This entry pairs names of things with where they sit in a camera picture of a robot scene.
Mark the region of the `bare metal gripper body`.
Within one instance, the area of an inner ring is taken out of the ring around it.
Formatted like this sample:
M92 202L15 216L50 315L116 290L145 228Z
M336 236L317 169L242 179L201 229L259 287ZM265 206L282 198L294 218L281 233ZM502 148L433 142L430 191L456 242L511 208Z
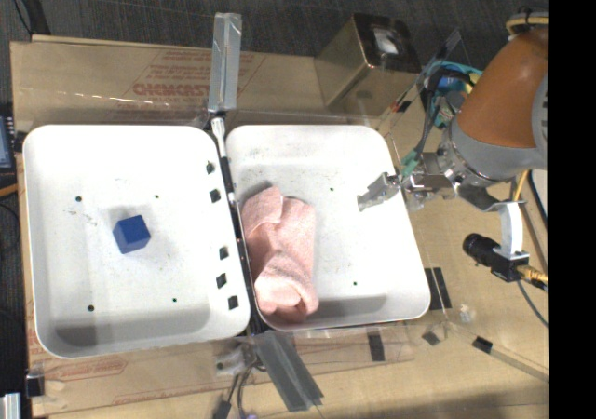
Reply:
M491 199L488 189L512 177L510 149L439 149L401 160L402 187L417 199Z

